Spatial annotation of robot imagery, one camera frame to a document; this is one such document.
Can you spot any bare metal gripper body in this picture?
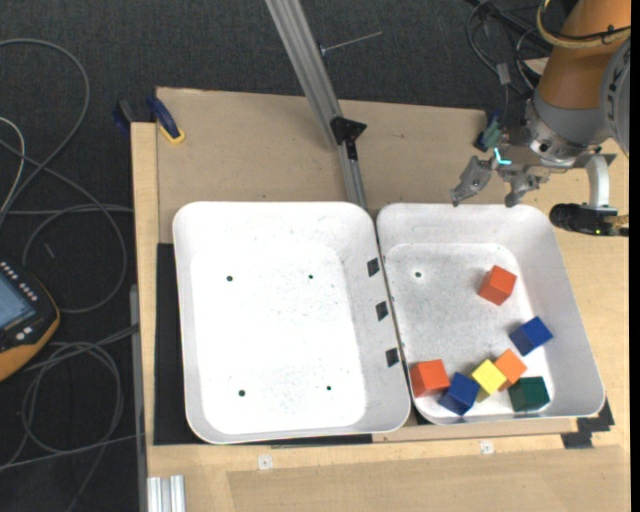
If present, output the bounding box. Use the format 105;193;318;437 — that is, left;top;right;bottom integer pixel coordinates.
493;115;595;185

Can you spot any red-orange cube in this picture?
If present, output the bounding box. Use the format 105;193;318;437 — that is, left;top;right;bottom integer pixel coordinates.
477;264;518;307
408;358;452;399

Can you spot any white plastic tray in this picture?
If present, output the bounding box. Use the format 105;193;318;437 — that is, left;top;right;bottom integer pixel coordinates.
172;200;413;446
374;201;607;427

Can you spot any blue cube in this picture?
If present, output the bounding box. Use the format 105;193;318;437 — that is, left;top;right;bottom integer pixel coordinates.
437;371;482;417
508;315;555;358

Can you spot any orange cube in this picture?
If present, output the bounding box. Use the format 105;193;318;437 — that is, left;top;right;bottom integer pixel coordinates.
492;348;529;393

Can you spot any yellow cube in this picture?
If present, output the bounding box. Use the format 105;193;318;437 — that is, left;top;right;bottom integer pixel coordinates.
469;358;509;403

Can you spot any green cube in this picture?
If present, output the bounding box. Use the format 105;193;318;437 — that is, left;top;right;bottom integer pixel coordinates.
507;375;552;414

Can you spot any brown cardboard board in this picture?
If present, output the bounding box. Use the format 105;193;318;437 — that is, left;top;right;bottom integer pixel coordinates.
154;86;579;444

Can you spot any black cylinder on white bracket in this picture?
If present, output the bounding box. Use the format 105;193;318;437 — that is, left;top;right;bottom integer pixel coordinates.
548;154;622;237

